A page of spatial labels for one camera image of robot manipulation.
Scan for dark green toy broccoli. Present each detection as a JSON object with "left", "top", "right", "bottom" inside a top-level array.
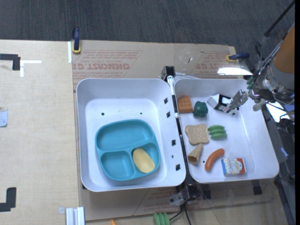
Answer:
[{"left": 192, "top": 101, "right": 209, "bottom": 119}]

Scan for thin black and white rod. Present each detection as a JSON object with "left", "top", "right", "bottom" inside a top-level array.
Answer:
[{"left": 167, "top": 75, "right": 188, "bottom": 185}]

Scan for orange toy waffle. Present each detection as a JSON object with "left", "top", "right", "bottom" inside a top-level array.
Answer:
[{"left": 177, "top": 96, "right": 194, "bottom": 114}]

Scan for brown cardboard board red print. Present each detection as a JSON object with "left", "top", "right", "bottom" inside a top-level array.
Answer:
[{"left": 71, "top": 40, "right": 282, "bottom": 222}]

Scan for white plastic tray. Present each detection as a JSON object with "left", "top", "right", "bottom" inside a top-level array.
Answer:
[
  {"left": 174, "top": 78, "right": 280, "bottom": 184},
  {"left": 76, "top": 78, "right": 187, "bottom": 193}
]

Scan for tan toy ice cream cone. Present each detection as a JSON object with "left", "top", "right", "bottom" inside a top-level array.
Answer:
[{"left": 187, "top": 143, "right": 204, "bottom": 165}]

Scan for blue divided plate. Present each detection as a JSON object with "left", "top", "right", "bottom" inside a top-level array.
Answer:
[{"left": 94, "top": 119, "right": 162, "bottom": 181}]

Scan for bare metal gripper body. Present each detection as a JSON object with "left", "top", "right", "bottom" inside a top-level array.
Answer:
[{"left": 247, "top": 76, "right": 295, "bottom": 105}]

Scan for black cylinder on white bracket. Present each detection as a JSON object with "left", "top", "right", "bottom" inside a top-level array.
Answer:
[{"left": 252, "top": 101, "right": 295, "bottom": 133}]

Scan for white and black small carton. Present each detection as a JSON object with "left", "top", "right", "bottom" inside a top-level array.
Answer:
[{"left": 206, "top": 93, "right": 240, "bottom": 116}]

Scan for tan toy bread slice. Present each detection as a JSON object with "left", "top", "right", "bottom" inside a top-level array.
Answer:
[{"left": 184, "top": 123, "right": 210, "bottom": 146}]

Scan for green toy pea pod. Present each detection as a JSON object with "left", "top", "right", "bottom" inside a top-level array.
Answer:
[
  {"left": 153, "top": 211, "right": 171, "bottom": 225},
  {"left": 207, "top": 125, "right": 228, "bottom": 141}
]

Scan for yellow toy potato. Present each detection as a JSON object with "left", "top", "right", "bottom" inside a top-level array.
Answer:
[{"left": 132, "top": 148, "right": 156, "bottom": 174}]

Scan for orange toy sausage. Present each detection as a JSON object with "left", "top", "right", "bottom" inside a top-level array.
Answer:
[{"left": 204, "top": 148, "right": 225, "bottom": 172}]

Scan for black block with thin wires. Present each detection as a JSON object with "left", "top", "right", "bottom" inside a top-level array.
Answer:
[
  {"left": 175, "top": 183, "right": 200, "bottom": 206},
  {"left": 161, "top": 66, "right": 176, "bottom": 81}
]

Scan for white orange and blue carton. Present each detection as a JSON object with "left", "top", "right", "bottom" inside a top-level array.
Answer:
[{"left": 220, "top": 157, "right": 248, "bottom": 177}]

